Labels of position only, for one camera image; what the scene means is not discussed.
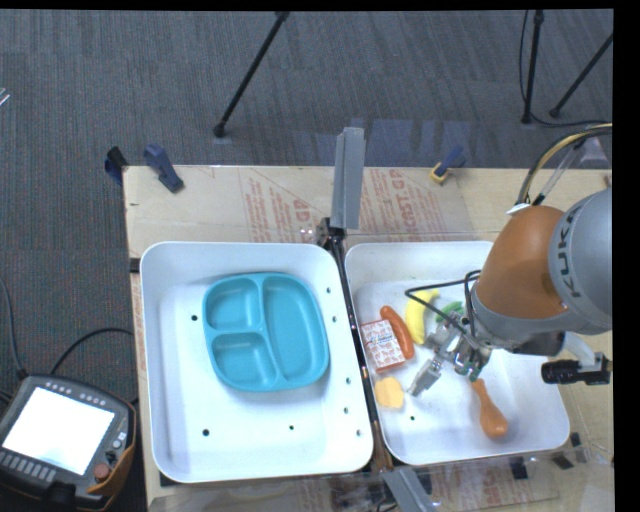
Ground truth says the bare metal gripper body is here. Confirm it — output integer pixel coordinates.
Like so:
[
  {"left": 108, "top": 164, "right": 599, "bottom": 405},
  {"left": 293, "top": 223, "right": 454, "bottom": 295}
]
[{"left": 424, "top": 310, "right": 494, "bottom": 383}]

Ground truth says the green toy vegetable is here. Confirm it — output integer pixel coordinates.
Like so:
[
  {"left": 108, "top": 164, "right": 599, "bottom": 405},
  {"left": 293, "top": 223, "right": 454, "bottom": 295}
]
[{"left": 434, "top": 299, "right": 464, "bottom": 324}]

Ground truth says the yellow biscuit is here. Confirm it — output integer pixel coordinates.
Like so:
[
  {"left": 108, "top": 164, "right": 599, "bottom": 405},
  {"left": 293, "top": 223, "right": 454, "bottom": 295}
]
[{"left": 374, "top": 376, "right": 405, "bottom": 411}]

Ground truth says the yellow banana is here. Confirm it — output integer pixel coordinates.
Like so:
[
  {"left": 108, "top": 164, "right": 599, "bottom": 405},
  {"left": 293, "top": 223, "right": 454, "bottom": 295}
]
[{"left": 404, "top": 288, "right": 441, "bottom": 346}]

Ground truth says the white plastic tray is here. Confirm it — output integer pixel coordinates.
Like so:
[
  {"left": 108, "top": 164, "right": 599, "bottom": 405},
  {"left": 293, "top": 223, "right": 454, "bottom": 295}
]
[
  {"left": 139, "top": 241, "right": 375, "bottom": 484},
  {"left": 343, "top": 240, "right": 572, "bottom": 467}
]

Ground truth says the orange sausage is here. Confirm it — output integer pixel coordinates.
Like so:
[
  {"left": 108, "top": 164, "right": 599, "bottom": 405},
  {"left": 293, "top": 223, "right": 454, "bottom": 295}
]
[{"left": 379, "top": 305, "right": 416, "bottom": 361}]

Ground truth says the orange chicken drumstick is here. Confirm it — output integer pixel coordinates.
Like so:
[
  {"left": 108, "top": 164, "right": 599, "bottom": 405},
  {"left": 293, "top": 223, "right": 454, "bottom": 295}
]
[{"left": 470, "top": 377, "right": 510, "bottom": 440}]

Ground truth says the blue divided plate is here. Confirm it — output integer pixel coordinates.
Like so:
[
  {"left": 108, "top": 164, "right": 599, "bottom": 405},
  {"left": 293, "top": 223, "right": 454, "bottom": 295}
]
[{"left": 201, "top": 272, "right": 331, "bottom": 393}]

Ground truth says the brown cardboard board red print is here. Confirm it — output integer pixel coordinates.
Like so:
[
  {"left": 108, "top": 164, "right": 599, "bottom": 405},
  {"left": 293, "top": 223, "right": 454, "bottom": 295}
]
[{"left": 122, "top": 164, "right": 614, "bottom": 512}]

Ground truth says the black tripod stand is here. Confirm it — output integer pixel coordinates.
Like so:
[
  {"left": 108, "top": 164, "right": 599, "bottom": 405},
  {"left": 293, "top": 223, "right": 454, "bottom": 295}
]
[
  {"left": 213, "top": 10, "right": 292, "bottom": 139},
  {"left": 519, "top": 10, "right": 614, "bottom": 125}
]

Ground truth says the black cylinder on white bracket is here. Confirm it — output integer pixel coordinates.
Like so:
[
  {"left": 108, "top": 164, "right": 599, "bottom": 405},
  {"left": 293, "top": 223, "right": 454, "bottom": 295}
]
[{"left": 540, "top": 332, "right": 612, "bottom": 386}]

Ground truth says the black block with thin wires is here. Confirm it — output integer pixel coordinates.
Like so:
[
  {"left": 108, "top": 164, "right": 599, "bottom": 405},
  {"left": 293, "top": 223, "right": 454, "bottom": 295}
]
[{"left": 315, "top": 217, "right": 347, "bottom": 247}]

